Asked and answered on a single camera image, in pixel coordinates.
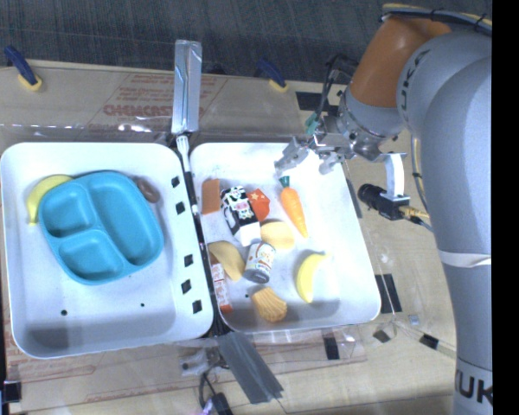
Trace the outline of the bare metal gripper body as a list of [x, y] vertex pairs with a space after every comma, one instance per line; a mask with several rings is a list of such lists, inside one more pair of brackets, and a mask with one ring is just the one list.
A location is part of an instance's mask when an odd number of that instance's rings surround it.
[[384, 136], [360, 125], [354, 117], [326, 116], [317, 124], [309, 147], [318, 155], [351, 159], [361, 156], [374, 161], [381, 154]]

